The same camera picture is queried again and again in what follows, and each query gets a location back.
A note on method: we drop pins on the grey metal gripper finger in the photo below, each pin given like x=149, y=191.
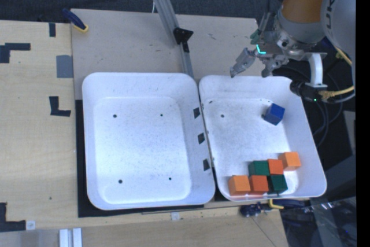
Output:
x=270, y=66
x=242, y=62

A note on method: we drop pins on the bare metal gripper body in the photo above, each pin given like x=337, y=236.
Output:
x=274, y=47

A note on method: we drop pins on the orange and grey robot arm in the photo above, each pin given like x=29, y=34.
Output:
x=309, y=0

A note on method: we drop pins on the blue cube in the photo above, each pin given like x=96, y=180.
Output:
x=274, y=114

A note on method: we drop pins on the white plastic tray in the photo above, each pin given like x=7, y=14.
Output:
x=141, y=147
x=242, y=136

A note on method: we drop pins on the orange cube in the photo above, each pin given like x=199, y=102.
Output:
x=291, y=160
x=239, y=185
x=259, y=183
x=275, y=167

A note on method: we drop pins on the green cube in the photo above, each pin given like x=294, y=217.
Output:
x=259, y=168
x=278, y=183

